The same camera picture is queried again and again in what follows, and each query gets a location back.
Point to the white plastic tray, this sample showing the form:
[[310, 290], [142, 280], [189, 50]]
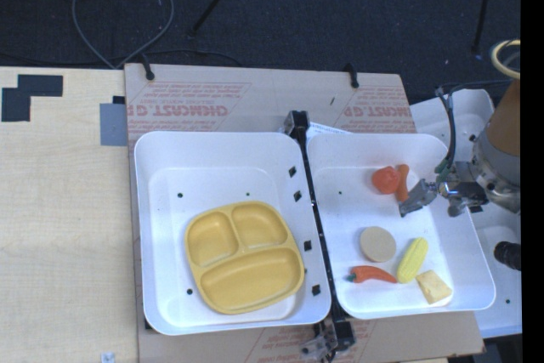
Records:
[[170, 166], [503, 314], [353, 217]]

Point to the orange carrot with green stem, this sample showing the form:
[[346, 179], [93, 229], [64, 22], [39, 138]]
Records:
[[374, 274]]

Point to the yellow cheese wedge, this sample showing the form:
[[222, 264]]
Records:
[[433, 288]]

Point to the orange toy drumstick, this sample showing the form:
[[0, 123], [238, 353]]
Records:
[[402, 189]]

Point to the black cylinder on white bracket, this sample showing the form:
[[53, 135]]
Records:
[[509, 255]]

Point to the yellow divided plate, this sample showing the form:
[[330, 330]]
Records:
[[244, 263]]

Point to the orange toy pepper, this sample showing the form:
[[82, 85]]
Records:
[[385, 180]]

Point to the brown cardboard board red print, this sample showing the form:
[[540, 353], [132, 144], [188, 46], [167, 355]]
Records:
[[263, 98]]

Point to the white paper sheet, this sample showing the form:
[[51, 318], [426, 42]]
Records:
[[327, 128]]

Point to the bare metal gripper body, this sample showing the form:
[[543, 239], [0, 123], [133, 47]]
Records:
[[467, 187]]

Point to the thin black and white rod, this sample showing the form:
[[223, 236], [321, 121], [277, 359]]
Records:
[[316, 221]]

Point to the tan round biscuit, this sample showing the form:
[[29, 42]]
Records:
[[377, 244]]

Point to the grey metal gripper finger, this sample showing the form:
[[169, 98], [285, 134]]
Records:
[[457, 208], [418, 197]]

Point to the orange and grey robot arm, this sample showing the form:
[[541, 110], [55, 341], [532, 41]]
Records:
[[506, 127]]

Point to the yellow toy corn cob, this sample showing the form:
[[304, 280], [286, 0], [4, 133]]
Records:
[[412, 261]]

